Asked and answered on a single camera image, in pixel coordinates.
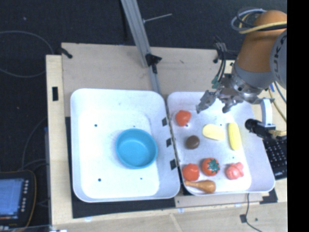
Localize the white plastic tray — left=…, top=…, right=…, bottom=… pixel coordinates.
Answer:
left=166, top=91, right=276, bottom=197
left=70, top=88, right=182, bottom=203

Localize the brown flat board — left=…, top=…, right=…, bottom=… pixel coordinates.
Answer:
left=61, top=42, right=269, bottom=208

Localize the black keyboard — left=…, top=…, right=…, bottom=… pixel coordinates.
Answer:
left=264, top=138, right=287, bottom=180

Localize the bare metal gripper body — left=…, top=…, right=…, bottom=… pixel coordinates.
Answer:
left=215, top=73, right=267, bottom=105

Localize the black cylinder on white bracket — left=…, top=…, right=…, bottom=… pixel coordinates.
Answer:
left=244, top=98, right=276, bottom=140

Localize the blue bowl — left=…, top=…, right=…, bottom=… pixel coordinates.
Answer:
left=114, top=128, right=158, bottom=170

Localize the red toy tomato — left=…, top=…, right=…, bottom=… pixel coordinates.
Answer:
left=201, top=158, right=221, bottom=177

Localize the pink toy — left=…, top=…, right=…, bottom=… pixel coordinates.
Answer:
left=225, top=162, right=245, bottom=180

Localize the brown round toy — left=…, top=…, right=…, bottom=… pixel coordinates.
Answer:
left=185, top=135, right=200, bottom=150

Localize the brown toy chicken drumstick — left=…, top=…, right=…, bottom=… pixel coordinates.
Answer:
left=184, top=179, right=216, bottom=194

